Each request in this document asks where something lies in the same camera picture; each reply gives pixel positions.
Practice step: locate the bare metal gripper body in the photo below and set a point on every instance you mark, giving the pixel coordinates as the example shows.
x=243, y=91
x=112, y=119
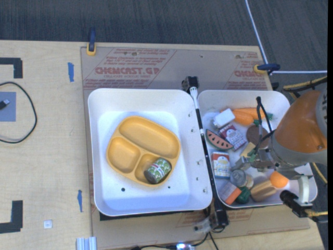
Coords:
x=266, y=155

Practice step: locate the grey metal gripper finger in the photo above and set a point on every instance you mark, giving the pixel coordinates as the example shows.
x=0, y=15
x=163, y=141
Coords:
x=243, y=163
x=261, y=164

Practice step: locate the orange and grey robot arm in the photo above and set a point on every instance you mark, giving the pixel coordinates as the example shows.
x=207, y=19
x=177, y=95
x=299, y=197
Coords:
x=299, y=129

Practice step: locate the yellow cheese wedge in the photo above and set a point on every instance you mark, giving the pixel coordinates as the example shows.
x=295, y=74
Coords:
x=247, y=150

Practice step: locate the silver can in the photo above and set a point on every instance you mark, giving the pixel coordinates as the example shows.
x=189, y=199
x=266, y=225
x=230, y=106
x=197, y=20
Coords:
x=240, y=178

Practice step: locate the orange ball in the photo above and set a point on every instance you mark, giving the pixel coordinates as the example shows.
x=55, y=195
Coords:
x=279, y=179

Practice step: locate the red white and yellow box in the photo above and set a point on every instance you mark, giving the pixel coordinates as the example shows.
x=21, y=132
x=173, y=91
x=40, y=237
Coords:
x=220, y=165

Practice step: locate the brown round biscuit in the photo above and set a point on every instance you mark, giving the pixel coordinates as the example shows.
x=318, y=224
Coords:
x=253, y=135

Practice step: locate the tan hot dog bun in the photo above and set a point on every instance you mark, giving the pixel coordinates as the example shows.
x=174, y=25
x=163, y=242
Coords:
x=262, y=191

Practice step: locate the red and white carton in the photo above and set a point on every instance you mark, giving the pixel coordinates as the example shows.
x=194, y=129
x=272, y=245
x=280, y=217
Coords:
x=232, y=137

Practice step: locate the orange and tan packet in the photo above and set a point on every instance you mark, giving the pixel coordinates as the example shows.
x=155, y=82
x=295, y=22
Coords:
x=231, y=193

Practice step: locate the red and green watermelon slice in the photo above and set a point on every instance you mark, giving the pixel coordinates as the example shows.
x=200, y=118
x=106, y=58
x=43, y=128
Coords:
x=217, y=140

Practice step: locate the orange carrot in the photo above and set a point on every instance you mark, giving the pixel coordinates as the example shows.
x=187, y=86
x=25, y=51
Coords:
x=244, y=116

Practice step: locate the white plastic bottle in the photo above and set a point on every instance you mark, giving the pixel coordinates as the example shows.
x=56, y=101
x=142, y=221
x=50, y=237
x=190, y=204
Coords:
x=223, y=118

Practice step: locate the thin black and white rod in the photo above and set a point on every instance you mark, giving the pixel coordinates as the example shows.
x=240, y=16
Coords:
x=201, y=129

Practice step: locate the white plastic tray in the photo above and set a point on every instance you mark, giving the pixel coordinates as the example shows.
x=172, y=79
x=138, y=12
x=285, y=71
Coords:
x=109, y=191
x=216, y=100

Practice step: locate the green and white can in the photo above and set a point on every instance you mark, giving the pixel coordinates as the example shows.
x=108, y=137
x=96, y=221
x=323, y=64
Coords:
x=157, y=170

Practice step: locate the orange divided plate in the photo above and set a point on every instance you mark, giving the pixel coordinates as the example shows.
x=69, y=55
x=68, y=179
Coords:
x=145, y=134

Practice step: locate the brown cardboard board red print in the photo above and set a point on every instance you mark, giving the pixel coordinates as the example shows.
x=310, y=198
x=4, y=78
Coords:
x=161, y=66

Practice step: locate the black cylinder on white bracket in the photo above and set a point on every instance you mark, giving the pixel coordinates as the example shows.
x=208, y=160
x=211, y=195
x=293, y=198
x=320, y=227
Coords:
x=294, y=202

